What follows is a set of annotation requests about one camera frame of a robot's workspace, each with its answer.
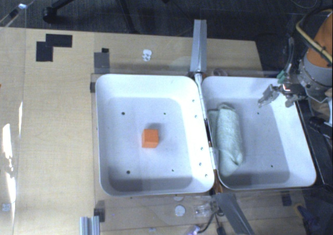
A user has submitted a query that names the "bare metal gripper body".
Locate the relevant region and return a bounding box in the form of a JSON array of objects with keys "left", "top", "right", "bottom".
[{"left": 277, "top": 81, "right": 329, "bottom": 103}]

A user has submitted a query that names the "white plastic tray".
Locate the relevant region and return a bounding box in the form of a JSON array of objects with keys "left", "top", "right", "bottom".
[
  {"left": 95, "top": 73, "right": 215, "bottom": 198},
  {"left": 201, "top": 75, "right": 318, "bottom": 191}
]

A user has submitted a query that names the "pale green rolled cloth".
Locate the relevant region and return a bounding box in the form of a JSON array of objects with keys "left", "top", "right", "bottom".
[{"left": 207, "top": 102, "right": 245, "bottom": 178}]

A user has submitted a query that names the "orange cube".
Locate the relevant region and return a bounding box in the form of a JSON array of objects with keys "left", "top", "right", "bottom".
[{"left": 141, "top": 128, "right": 160, "bottom": 149}]

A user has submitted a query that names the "pale wood board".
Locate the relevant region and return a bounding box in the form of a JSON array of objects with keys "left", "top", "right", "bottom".
[{"left": 93, "top": 31, "right": 315, "bottom": 235}]

